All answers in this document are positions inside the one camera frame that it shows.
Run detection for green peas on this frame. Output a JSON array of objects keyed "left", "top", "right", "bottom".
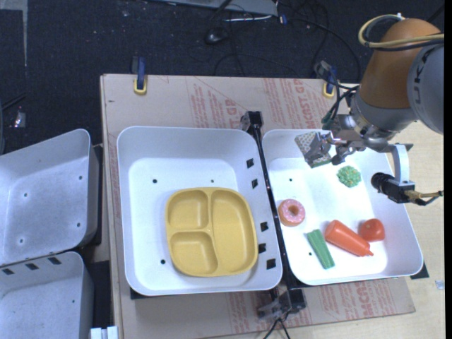
[{"left": 335, "top": 165, "right": 363, "bottom": 189}]

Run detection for green and white patterned carton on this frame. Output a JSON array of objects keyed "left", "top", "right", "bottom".
[{"left": 294, "top": 131, "right": 333, "bottom": 170}]

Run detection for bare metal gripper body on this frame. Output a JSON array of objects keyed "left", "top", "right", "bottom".
[{"left": 330, "top": 114, "right": 395, "bottom": 154}]

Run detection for red tomato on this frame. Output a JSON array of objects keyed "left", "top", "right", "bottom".
[{"left": 357, "top": 218, "right": 386, "bottom": 243}]

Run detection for black cylinder on white bracket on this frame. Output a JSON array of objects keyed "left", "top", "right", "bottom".
[{"left": 370, "top": 143, "right": 416, "bottom": 205}]

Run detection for white plastic tray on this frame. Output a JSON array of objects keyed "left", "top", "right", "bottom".
[
  {"left": 0, "top": 251, "right": 95, "bottom": 339},
  {"left": 261, "top": 129, "right": 424, "bottom": 287},
  {"left": 116, "top": 125, "right": 284, "bottom": 297},
  {"left": 0, "top": 129, "right": 100, "bottom": 267}
]

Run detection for green celery stick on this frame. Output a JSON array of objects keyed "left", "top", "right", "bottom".
[{"left": 306, "top": 228, "right": 336, "bottom": 270}]

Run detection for brown cardboard board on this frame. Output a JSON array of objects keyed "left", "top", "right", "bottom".
[{"left": 100, "top": 73, "right": 417, "bottom": 339}]

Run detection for pink doughnut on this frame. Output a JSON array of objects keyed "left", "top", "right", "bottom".
[{"left": 277, "top": 198, "right": 307, "bottom": 227}]

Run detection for thin black rod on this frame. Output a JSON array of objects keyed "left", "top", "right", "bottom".
[{"left": 251, "top": 124, "right": 295, "bottom": 290}]

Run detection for orange squeeze bottle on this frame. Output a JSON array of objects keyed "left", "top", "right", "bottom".
[{"left": 324, "top": 219, "right": 375, "bottom": 258}]

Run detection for yellow divided plate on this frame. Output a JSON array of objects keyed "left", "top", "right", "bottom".
[{"left": 164, "top": 186, "right": 260, "bottom": 278}]

